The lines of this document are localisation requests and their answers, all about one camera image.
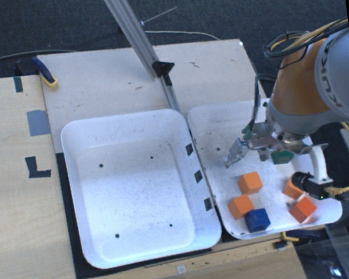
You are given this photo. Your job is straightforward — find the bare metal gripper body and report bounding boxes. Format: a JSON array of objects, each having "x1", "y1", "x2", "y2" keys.
[{"x1": 243, "y1": 116, "x2": 307, "y2": 162}]

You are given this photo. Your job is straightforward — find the green cube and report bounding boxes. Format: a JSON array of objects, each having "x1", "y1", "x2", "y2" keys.
[{"x1": 271, "y1": 148, "x2": 295, "y2": 166}]

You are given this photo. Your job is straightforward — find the orange cube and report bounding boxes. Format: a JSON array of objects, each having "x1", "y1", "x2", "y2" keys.
[
  {"x1": 286, "y1": 195, "x2": 320, "y2": 225},
  {"x1": 280, "y1": 176, "x2": 305, "y2": 202},
  {"x1": 236, "y1": 170, "x2": 264, "y2": 197},
  {"x1": 226, "y1": 192, "x2": 257, "y2": 222}
]

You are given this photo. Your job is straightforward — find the white plastic tray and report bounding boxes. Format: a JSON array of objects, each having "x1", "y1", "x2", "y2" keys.
[
  {"x1": 185, "y1": 87, "x2": 346, "y2": 246},
  {"x1": 58, "y1": 101, "x2": 226, "y2": 273}
]

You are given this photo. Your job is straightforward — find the blue cube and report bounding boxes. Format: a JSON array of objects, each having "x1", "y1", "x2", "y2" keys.
[{"x1": 243, "y1": 207, "x2": 272, "y2": 234}]

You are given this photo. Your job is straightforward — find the pale wood board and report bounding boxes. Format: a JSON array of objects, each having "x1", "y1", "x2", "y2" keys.
[{"x1": 36, "y1": 24, "x2": 273, "y2": 156}]

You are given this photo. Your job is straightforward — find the black cylinder on white bracket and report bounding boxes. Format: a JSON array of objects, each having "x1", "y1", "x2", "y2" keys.
[{"x1": 286, "y1": 142, "x2": 337, "y2": 205}]

